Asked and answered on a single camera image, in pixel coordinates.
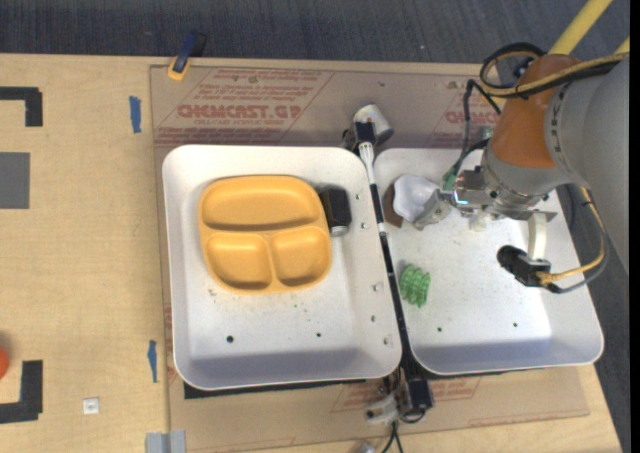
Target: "wooden table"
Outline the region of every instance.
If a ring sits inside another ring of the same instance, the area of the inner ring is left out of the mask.
[[[166,366],[158,362],[154,383],[147,356],[155,341],[158,359],[164,358],[149,67],[167,62],[0,55],[0,86],[38,87],[44,105],[44,127],[25,127],[24,103],[0,101],[0,152],[30,153],[29,209],[0,209],[0,344],[12,359],[0,381],[0,402],[18,400],[22,361],[44,362],[44,411],[37,421],[0,425],[2,451],[144,451],[147,432],[170,429]],[[238,67],[280,64],[444,69],[224,60]],[[455,66],[460,74],[472,68]],[[129,96],[141,100],[138,134]],[[619,451],[594,368],[581,367],[579,374],[586,417],[406,435],[405,451]],[[85,415],[83,400],[92,397],[99,397],[100,412]],[[347,452],[354,444],[321,450]]]

